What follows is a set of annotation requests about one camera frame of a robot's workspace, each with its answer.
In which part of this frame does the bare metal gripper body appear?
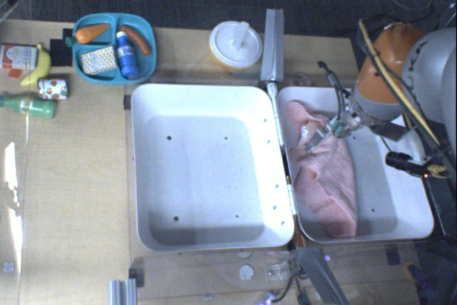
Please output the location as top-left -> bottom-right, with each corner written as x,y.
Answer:
318,112 -> 363,139

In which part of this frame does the yellow banana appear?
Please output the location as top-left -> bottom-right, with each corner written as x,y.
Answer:
20,42 -> 52,88

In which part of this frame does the pink cloth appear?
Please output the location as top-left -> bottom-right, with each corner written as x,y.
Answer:
285,99 -> 358,239

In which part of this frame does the brown sausage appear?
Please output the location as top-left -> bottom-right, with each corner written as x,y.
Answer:
119,24 -> 152,56

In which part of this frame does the white plastic tray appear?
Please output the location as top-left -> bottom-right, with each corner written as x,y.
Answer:
276,86 -> 436,244
130,83 -> 296,254

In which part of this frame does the blue divided plate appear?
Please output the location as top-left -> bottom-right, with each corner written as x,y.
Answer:
71,12 -> 158,85

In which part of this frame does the green bottle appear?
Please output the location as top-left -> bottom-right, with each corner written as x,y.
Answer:
0,94 -> 58,120

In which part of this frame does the white can with orange print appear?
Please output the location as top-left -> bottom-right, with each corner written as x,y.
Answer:
36,78 -> 69,101

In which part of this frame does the orange carrot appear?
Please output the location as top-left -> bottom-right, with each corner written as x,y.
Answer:
65,23 -> 112,47

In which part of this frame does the yellow cup with white lid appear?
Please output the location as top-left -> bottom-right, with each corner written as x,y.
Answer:
209,20 -> 263,74

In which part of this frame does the black cylinder on white bracket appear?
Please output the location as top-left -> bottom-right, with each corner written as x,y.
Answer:
384,128 -> 431,176

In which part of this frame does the white and red carton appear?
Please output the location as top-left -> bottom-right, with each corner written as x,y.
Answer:
0,43 -> 39,79

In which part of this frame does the blue bottle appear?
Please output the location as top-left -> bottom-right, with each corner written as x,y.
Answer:
115,31 -> 140,80

